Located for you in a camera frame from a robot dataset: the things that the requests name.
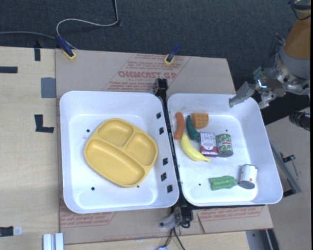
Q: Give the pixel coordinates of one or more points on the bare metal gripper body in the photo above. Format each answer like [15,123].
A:
[281,82]

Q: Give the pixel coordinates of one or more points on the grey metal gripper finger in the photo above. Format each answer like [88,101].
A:
[240,95]
[265,101]

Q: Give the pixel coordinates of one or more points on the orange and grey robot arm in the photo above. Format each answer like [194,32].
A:
[298,38]

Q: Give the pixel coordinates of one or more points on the orange waffle biscuit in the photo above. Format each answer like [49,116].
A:
[200,120]

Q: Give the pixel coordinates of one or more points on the green patterned can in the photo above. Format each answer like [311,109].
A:
[224,144]

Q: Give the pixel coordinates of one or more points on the red and white carton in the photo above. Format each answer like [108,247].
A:
[208,144]

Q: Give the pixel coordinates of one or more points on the dark green toy vegetable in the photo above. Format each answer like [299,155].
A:
[191,130]

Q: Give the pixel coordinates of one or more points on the orange sausage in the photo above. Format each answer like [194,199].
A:
[179,125]

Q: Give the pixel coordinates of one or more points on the yellow banana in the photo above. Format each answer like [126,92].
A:
[191,150]

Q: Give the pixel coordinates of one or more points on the white plastic tray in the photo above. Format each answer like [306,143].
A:
[75,108]
[224,170]

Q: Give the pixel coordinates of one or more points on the light green toy vegetable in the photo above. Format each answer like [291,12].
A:
[221,182]

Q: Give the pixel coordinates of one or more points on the yellow divided plate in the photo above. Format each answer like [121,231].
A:
[114,157]

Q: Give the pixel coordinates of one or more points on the brown cardboard board red print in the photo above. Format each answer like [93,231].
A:
[99,69]

